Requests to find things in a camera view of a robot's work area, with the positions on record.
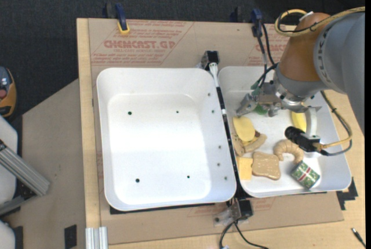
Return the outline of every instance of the metal bracket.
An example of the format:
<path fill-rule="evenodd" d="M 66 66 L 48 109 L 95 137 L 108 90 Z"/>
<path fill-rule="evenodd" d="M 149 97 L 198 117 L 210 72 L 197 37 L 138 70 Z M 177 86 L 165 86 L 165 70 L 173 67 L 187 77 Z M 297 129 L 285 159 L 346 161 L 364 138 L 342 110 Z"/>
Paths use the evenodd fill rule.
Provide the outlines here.
<path fill-rule="evenodd" d="M 214 226 L 225 226 L 235 221 L 246 221 L 253 214 L 250 200 L 239 199 L 223 212 L 213 216 Z"/>
<path fill-rule="evenodd" d="M 210 70 L 209 65 L 211 63 L 216 63 L 218 65 L 219 62 L 220 59 L 218 51 L 205 51 L 201 59 L 201 67 L 208 71 Z"/>
<path fill-rule="evenodd" d="M 86 249 L 108 249 L 107 227 L 85 229 Z"/>
<path fill-rule="evenodd" d="M 307 129 L 305 134 L 308 137 L 317 138 L 317 111 L 318 107 L 308 107 L 305 111 L 305 118 L 307 120 Z"/>
<path fill-rule="evenodd" d="M 12 173 L 24 186 L 36 196 L 44 196 L 48 191 L 50 182 L 39 174 L 32 166 L 26 163 L 19 155 L 7 147 L 0 140 L 0 165 L 5 167 Z M 0 215 L 10 212 L 19 207 L 26 200 L 30 199 L 22 196 L 15 197 L 13 200 L 7 201 L 0 205 Z"/>

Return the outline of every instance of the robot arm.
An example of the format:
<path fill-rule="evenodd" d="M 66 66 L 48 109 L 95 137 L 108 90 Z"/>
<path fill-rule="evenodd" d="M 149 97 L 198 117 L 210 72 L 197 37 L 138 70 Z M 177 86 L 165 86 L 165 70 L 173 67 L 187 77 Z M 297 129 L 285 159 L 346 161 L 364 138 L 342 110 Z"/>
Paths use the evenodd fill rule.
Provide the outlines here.
<path fill-rule="evenodd" d="M 288 36 L 275 73 L 276 94 L 283 105 L 295 110 L 306 98 L 326 89 L 345 93 L 364 134 L 365 8 L 334 19 L 323 13 L 306 14 Z"/>
<path fill-rule="evenodd" d="M 302 15 L 294 31 L 280 28 L 281 19 L 292 13 Z M 336 155 L 351 147 L 351 129 L 341 116 L 334 112 L 348 131 L 349 137 L 339 142 L 323 145 L 316 136 L 316 110 L 304 102 L 321 91 L 331 104 L 324 90 L 332 89 L 348 96 L 358 124 L 365 133 L 365 7 L 341 12 L 334 16 L 324 13 L 306 13 L 291 10 L 282 13 L 275 23 L 278 33 L 290 37 L 279 63 L 272 65 L 273 80 L 252 86 L 241 101 L 237 115 L 250 113 L 260 105 L 273 117 L 279 109 L 305 113 L 307 132 L 289 127 L 285 136 L 305 151 L 318 151 L 323 155 Z M 340 143 L 349 142 L 347 149 L 334 154 L 323 150 Z"/>

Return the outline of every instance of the wooden table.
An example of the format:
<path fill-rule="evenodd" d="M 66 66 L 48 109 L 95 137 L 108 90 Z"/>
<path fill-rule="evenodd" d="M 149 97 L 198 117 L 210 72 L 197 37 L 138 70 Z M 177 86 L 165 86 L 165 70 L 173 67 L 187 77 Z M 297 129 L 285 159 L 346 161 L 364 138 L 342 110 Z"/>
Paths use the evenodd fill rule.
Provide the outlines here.
<path fill-rule="evenodd" d="M 218 23 L 209 23 L 210 29 L 219 27 Z M 248 31 L 250 26 L 242 25 Z M 97 183 L 97 160 L 96 140 L 94 131 L 94 111 L 92 106 L 92 78 L 90 65 L 90 41 L 89 19 L 77 20 L 78 35 L 78 59 L 79 59 L 79 84 L 81 98 L 81 121 L 82 121 L 82 148 L 83 148 L 83 172 L 85 180 L 85 212 L 86 226 L 98 228 L 101 226 L 99 190 Z M 213 37 L 205 37 L 213 46 Z M 365 145 L 364 136 L 359 129 L 357 121 L 351 110 L 346 95 L 336 92 L 328 93 L 333 104 L 342 113 L 343 117 L 351 125 L 354 133 L 352 150 L 346 153 L 354 182 L 357 187 L 358 197 L 354 201 L 347 201 L 346 210 L 343 211 L 344 221 L 303 225 L 276 229 L 263 229 L 246 232 L 249 241 L 264 245 L 268 248 L 362 248 L 362 244 L 353 235 L 351 228 L 355 228 L 366 240 L 365 223 Z M 345 130 L 335 120 L 339 136 L 346 136 Z M 217 249 L 219 247 L 219 235 L 184 237 L 178 239 L 146 241 L 138 243 L 123 243 L 110 246 L 119 248 L 202 248 Z M 249 248 L 236 232 L 228 233 L 224 238 L 224 244 L 231 249 Z"/>

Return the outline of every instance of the black cable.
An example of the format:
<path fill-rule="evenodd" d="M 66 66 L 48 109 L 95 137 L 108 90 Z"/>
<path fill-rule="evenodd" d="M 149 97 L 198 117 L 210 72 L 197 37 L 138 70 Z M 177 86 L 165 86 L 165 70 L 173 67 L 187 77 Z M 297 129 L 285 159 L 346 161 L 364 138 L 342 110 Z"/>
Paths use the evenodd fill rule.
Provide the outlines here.
<path fill-rule="evenodd" d="M 275 69 L 277 67 L 278 63 L 275 63 L 273 64 L 272 66 L 270 66 L 265 72 L 264 74 L 261 75 L 261 77 L 256 81 L 256 82 L 260 82 L 263 78 L 265 79 L 265 76 L 273 69 Z"/>
<path fill-rule="evenodd" d="M 227 231 L 229 230 L 229 228 L 231 228 L 231 226 L 233 225 L 234 222 L 231 222 L 230 224 L 228 224 L 222 231 L 221 235 L 220 235 L 220 239 L 219 239 L 219 249 L 223 249 L 223 238 L 224 238 L 224 235 L 227 233 Z"/>
<path fill-rule="evenodd" d="M 265 58 L 265 49 L 264 49 L 264 45 L 263 45 L 263 42 L 261 41 L 261 38 L 260 36 L 258 35 L 257 36 L 257 40 L 259 42 L 259 46 L 260 46 L 260 49 L 261 49 L 261 54 L 263 55 L 263 63 L 264 63 L 264 74 L 263 74 L 263 79 L 261 80 L 261 83 L 259 85 L 259 87 L 261 88 L 264 84 L 264 81 L 265 81 L 265 75 L 267 74 L 267 59 Z"/>
<path fill-rule="evenodd" d="M 237 221 L 233 222 L 234 223 L 234 226 L 237 228 L 237 231 L 239 232 L 239 235 L 243 238 L 243 240 L 245 242 L 247 242 L 248 244 L 250 244 L 251 246 L 255 246 L 255 247 L 258 247 L 258 248 L 261 248 L 261 249 L 268 249 L 268 247 L 265 247 L 265 246 L 261 246 L 261 245 L 257 245 L 257 244 L 254 244 L 254 243 L 251 243 L 249 242 L 245 237 L 244 235 L 242 234 L 242 232 L 240 231 L 238 225 L 237 225 Z"/>
<path fill-rule="evenodd" d="M 262 23 L 261 26 L 263 27 L 263 31 L 264 31 L 265 44 L 267 45 L 267 54 L 268 54 L 270 62 L 272 63 L 272 65 L 274 65 L 275 63 L 274 63 L 274 60 L 273 60 L 272 55 L 271 55 L 271 48 L 269 46 L 268 31 L 267 31 L 267 28 L 265 27 L 264 23 Z"/>
<path fill-rule="evenodd" d="M 327 98 L 326 94 L 324 93 L 324 91 L 321 91 L 321 95 L 323 97 L 323 99 L 325 100 L 326 104 L 329 106 L 329 108 L 331 109 L 331 112 L 333 114 L 335 114 L 335 116 L 337 117 L 337 119 L 340 121 L 340 123 L 342 124 L 342 126 L 345 128 L 345 130 L 347 131 L 348 135 L 351 135 L 351 131 L 347 125 L 347 123 L 343 120 L 343 118 L 341 117 L 341 115 L 336 111 L 336 108 L 332 106 L 331 102 L 329 101 L 329 99 Z M 352 148 L 352 140 L 349 141 L 349 146 L 342 150 L 342 151 L 338 151 L 338 152 L 335 152 L 335 153 L 329 153 L 327 152 L 326 150 L 321 150 L 321 154 L 322 155 L 325 155 L 325 156 L 336 156 L 336 155 L 339 155 L 339 154 L 343 154 L 347 151 L 350 150 L 350 148 Z"/>
<path fill-rule="evenodd" d="M 301 14 L 301 13 L 291 13 L 291 14 L 287 15 L 286 17 L 289 17 L 291 15 L 296 15 L 296 16 L 300 16 L 300 17 L 304 16 L 304 14 Z M 278 30 L 281 31 L 282 33 L 300 33 L 300 32 L 309 28 L 309 27 L 307 27 L 307 28 L 304 28 L 302 30 L 283 30 L 283 29 L 281 29 L 281 23 L 282 23 L 282 14 L 278 16 L 278 23 L 277 23 Z"/>
<path fill-rule="evenodd" d="M 237 231 L 238 233 L 240 234 L 240 236 L 243 238 L 243 240 L 245 242 L 247 242 L 249 245 L 251 246 L 255 246 L 255 247 L 258 247 L 258 248 L 261 248 L 261 249 L 269 249 L 265 246 L 261 246 L 261 245 L 257 245 L 257 244 L 254 244 L 254 243 L 251 243 L 249 242 L 245 236 L 242 234 L 242 232 L 240 231 L 239 227 L 238 227 L 238 219 L 236 221 L 233 221 L 231 222 L 230 224 L 228 224 L 222 231 L 221 235 L 220 235 L 220 239 L 219 239 L 219 249 L 223 249 L 224 246 L 223 246 L 223 238 L 225 236 L 225 234 L 227 233 L 227 231 L 231 228 L 231 226 L 234 225 L 236 228 L 237 228 Z"/>

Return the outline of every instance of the yellow cheese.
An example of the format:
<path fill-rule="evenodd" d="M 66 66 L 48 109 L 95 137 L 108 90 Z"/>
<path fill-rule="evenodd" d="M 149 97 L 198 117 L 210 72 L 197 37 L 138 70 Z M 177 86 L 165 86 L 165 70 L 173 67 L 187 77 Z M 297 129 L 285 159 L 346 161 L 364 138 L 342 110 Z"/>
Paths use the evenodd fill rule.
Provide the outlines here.
<path fill-rule="evenodd" d="M 243 142 L 250 142 L 255 136 L 255 129 L 250 119 L 245 116 L 233 117 L 234 129 Z"/>
<path fill-rule="evenodd" d="M 251 145 L 253 142 L 255 142 L 257 139 L 258 139 L 258 137 L 257 137 L 257 136 L 254 136 L 254 138 L 253 138 L 251 141 L 249 141 L 249 142 L 244 142 L 244 141 L 242 141 L 242 145 L 243 145 L 243 146 L 249 146 L 249 145 Z"/>
<path fill-rule="evenodd" d="M 251 180 L 253 159 L 248 157 L 236 157 L 240 180 Z"/>

